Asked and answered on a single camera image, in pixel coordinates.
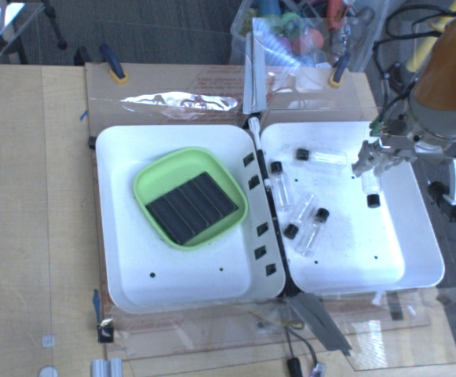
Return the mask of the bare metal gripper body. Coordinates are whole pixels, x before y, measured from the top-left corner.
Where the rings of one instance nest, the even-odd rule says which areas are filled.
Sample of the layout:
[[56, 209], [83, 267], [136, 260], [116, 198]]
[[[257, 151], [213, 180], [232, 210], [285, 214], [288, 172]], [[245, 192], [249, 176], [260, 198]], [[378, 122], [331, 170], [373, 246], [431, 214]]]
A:
[[415, 134], [411, 131], [405, 118], [377, 121], [375, 131], [378, 135], [381, 153], [407, 150], [416, 154]]

